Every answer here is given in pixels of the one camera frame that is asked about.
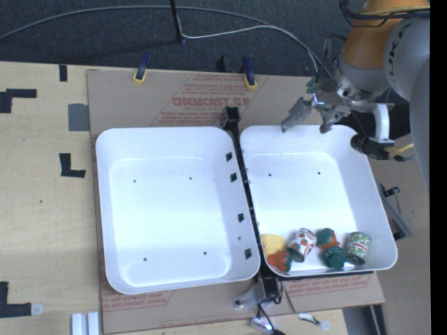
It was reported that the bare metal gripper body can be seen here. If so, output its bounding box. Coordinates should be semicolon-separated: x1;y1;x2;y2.
311;80;381;115

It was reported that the white plastic tray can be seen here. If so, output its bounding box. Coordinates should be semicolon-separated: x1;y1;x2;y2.
95;126;262;295
239;124;399;278

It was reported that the thin black rod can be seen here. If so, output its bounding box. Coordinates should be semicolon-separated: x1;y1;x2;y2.
230;127;268;279

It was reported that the brown cardboard board red print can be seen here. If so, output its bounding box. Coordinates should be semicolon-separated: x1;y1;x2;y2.
86;68;386;335

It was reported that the orange and green toy vegetable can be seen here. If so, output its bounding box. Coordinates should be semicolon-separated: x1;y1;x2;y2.
315;228;340;251

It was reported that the white can strawberry print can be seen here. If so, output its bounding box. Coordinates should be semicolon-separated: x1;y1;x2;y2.
286;228;317;263

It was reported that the green and white can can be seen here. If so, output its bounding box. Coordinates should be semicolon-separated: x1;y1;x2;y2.
344;231;372;266

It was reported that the yellow toy cheese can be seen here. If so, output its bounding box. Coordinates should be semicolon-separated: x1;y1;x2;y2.
261;234;288;257

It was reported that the green toy broccoli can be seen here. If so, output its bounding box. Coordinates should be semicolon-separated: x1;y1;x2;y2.
321;245;348;269

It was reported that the orange toy carrot green top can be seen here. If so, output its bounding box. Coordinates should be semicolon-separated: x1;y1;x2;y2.
266;248;293;274

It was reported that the black cylinder on white bracket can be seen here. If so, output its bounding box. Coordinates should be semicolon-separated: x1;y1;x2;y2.
350;103;396;161

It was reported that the black block with thin wires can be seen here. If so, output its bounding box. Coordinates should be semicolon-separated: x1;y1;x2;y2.
221;106;242;131
261;273;281;302

